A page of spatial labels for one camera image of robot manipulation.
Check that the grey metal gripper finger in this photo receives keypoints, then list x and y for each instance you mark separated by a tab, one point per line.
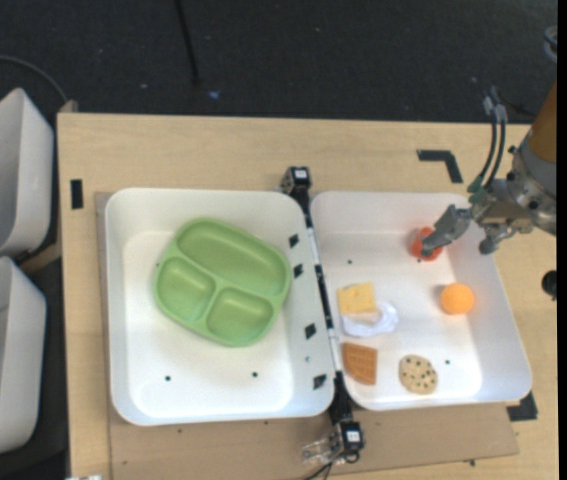
445	230
495	240

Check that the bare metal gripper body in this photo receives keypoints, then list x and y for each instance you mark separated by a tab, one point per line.
505	210

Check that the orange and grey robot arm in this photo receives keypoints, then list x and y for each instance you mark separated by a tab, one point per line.
545	128

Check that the red round toy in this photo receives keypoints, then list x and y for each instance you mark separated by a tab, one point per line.
417	240

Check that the orange ball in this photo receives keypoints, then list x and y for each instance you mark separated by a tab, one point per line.
457	298

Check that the white plastic tray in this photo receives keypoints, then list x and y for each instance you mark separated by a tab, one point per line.
213	383
403	323

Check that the white crumpled toy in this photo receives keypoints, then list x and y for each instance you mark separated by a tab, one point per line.
385	320

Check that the yellow cheese wedge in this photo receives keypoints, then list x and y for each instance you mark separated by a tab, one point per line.
355	298

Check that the thin black and white rod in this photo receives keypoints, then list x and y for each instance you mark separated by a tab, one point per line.
319	273

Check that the chocolate chip biscuit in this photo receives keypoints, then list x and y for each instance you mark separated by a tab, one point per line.
418	374

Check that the brown waffle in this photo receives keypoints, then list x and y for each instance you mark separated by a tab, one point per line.
360	363

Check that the green divided plate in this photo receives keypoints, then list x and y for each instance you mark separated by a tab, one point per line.
223	278

